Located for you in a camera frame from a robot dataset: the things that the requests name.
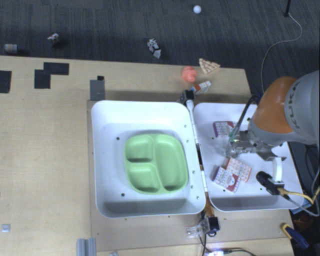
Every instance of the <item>black tape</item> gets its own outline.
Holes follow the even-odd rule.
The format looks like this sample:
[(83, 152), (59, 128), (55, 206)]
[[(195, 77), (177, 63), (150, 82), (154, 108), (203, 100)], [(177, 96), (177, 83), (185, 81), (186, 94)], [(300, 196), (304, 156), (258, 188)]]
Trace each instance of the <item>black tape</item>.
[(69, 63), (45, 62), (43, 64), (44, 75), (69, 75)]
[(50, 75), (44, 74), (44, 70), (34, 70), (34, 88), (35, 89), (50, 89)]
[(0, 94), (7, 94), (10, 91), (11, 71), (0, 70)]

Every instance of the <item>wire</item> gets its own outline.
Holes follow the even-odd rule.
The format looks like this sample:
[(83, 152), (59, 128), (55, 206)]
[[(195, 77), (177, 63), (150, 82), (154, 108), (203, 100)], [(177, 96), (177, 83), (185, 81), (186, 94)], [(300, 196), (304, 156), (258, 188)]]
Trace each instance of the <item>wire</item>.
[(247, 254), (250, 254), (251, 256), (256, 256), (255, 254), (253, 254), (252, 252), (248, 251), (248, 250), (244, 250), (242, 248), (234, 248), (234, 249), (230, 249), (231, 253), (234, 253), (234, 252), (244, 252), (244, 253), (247, 253)]
[(302, 35), (302, 27), (301, 27), (301, 25), (291, 16), (290, 13), (288, 13), (288, 15), (289, 15), (289, 17), (290, 17), (295, 23), (298, 24), (298, 26), (299, 26), (299, 28), (300, 28), (300, 35), (299, 35), (297, 38), (292, 39), (292, 40), (283, 40), (283, 41), (276, 42), (276, 43), (274, 43), (273, 45), (271, 45), (271, 46), (269, 47), (269, 49), (266, 51), (266, 53), (265, 53), (265, 55), (264, 55), (264, 58), (263, 58), (263, 61), (262, 61), (261, 73), (260, 73), (260, 77), (261, 77), (261, 87), (262, 87), (263, 93), (265, 93), (264, 81), (263, 81), (263, 70), (264, 70), (264, 64), (265, 64), (265, 61), (266, 61), (266, 58), (267, 58), (267, 56), (268, 56), (269, 51), (270, 51), (274, 46), (276, 46), (276, 45), (278, 45), (278, 44), (297, 41), (297, 40), (299, 40), (299, 38), (300, 38), (301, 35)]
[(314, 174), (311, 173), (310, 168), (309, 168), (309, 164), (307, 161), (307, 155), (308, 155), (308, 151), (311, 149), (311, 147), (308, 147), (304, 153), (304, 161), (305, 161), (305, 165), (306, 165), (306, 170), (308, 171), (310, 178), (314, 179)]
[(238, 132), (239, 132), (239, 129), (240, 129), (240, 126), (241, 126), (241, 124), (242, 124), (242, 121), (244, 120), (244, 117), (245, 117), (245, 115), (246, 115), (246, 113), (247, 113), (247, 110), (248, 110), (250, 104), (251, 104), (252, 102), (256, 102), (256, 103), (258, 104), (259, 101), (260, 101), (260, 99), (259, 99), (256, 95), (252, 95), (252, 96), (250, 97), (250, 99), (249, 99), (248, 102), (246, 103), (246, 105), (245, 105), (245, 107), (244, 107), (244, 109), (243, 109), (243, 111), (242, 111), (242, 113), (241, 113), (241, 116), (240, 116), (240, 118), (239, 118), (239, 121), (236, 123), (236, 126), (233, 128), (233, 130), (232, 130), (232, 131), (230, 132), (230, 134), (229, 134), (229, 137), (230, 137), (230, 138), (229, 138), (229, 142), (234, 141), (235, 137), (237, 136), (237, 134), (238, 134)]
[(201, 236), (199, 237), (199, 239), (200, 239), (200, 242), (201, 242), (201, 244), (202, 244), (202, 246), (203, 246), (202, 256), (205, 255), (206, 250), (207, 250), (209, 253), (212, 253), (212, 251), (206, 247), (206, 244), (207, 244), (207, 235), (206, 235), (206, 234), (204, 235), (204, 242), (202, 241)]
[(284, 197), (284, 198), (289, 200), (291, 203), (295, 204), (301, 210), (305, 211), (306, 213), (310, 214), (311, 216), (314, 216), (314, 217), (319, 217), (320, 216), (320, 209), (319, 209), (318, 201), (315, 201), (316, 210), (317, 210), (317, 214), (316, 214), (316, 213), (313, 213), (313, 212), (307, 210), (306, 208), (302, 207), (299, 203), (297, 203), (296, 201), (293, 201), (290, 197), (288, 197), (288, 198)]
[(316, 182), (318, 180), (319, 173), (320, 173), (320, 168), (318, 168), (318, 172), (316, 173), (316, 175), (314, 177), (314, 180), (312, 182), (312, 186), (311, 186), (311, 193), (312, 194), (315, 194), (315, 185), (316, 185)]
[(314, 193), (313, 197), (312, 197), (312, 201), (314, 202), (317, 199), (317, 196), (319, 195), (320, 192), (320, 186), (318, 186), (316, 192)]
[(214, 238), (217, 235), (217, 232), (213, 232), (211, 234), (208, 233), (207, 235), (211, 238)]
[(292, 191), (288, 191), (286, 189), (284, 189), (283, 187), (279, 187), (278, 191), (280, 192), (280, 195), (295, 195), (295, 196), (300, 196), (303, 197), (305, 199), (307, 199), (312, 205), (314, 204), (314, 201), (312, 200), (312, 198), (306, 194), (302, 194), (302, 193), (298, 193), (298, 192), (292, 192)]

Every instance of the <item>green plate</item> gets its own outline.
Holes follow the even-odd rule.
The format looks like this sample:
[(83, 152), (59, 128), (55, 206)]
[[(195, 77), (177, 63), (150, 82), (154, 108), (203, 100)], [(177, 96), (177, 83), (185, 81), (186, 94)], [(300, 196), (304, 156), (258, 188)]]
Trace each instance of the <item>green plate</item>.
[(124, 148), (126, 177), (140, 193), (160, 195), (183, 189), (188, 182), (184, 149), (173, 136), (152, 133), (129, 138)]

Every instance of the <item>white tray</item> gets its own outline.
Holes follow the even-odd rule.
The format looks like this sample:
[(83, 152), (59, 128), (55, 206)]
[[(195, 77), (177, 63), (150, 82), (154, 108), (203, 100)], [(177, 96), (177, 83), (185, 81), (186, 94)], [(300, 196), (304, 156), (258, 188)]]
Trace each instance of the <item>white tray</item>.
[[(95, 166), (95, 199), (110, 218), (197, 214), (206, 203), (190, 114), (175, 102), (97, 102), (91, 111)], [(180, 191), (144, 194), (130, 186), (124, 162), (127, 139), (139, 134), (174, 136), (183, 147), (188, 182)]]
[[(252, 167), (251, 175), (247, 182), (240, 182), (235, 193), (215, 184), (212, 177), (219, 166), (225, 167), (227, 158), (224, 156), (228, 139), (215, 138), (213, 122), (233, 121), (237, 122), (245, 105), (229, 103), (200, 103), (194, 108), (194, 121), (200, 143), (203, 167), (206, 174), (206, 183), (212, 204), (221, 211), (247, 211), (247, 210), (271, 210), (271, 209), (295, 209), (293, 203), (281, 196), (271, 195), (256, 179), (259, 171), (273, 174), (271, 161), (264, 161), (255, 153), (241, 154), (237, 160)], [(251, 105), (243, 119), (240, 130), (248, 127), (248, 118), (251, 118), (257, 108)], [(302, 188), (296, 172), (296, 168), (287, 143), (275, 147), (273, 150), (279, 157), (287, 157), (282, 162), (282, 180), (289, 191), (302, 193)], [(302, 204), (303, 198), (290, 196), (293, 200)]]

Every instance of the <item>dark carpet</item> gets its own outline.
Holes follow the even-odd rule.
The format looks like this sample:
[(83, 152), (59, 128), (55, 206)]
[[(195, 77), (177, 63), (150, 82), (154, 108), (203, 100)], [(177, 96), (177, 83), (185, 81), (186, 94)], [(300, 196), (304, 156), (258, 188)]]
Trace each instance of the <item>dark carpet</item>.
[[(2, 0), (0, 54), (17, 44), (19, 54), (172, 65), (198, 65), (198, 59), (243, 68), (250, 89), (262, 93), (261, 65), (267, 49), (297, 38), (299, 26), (284, 17), (287, 0)], [(271, 49), (263, 69), (265, 87), (279, 76), (300, 77), (319, 69), (320, 2), (292, 1), (291, 15), (302, 25), (298, 41)], [(46, 38), (60, 34), (51, 47)], [(147, 40), (162, 48), (153, 57)]]

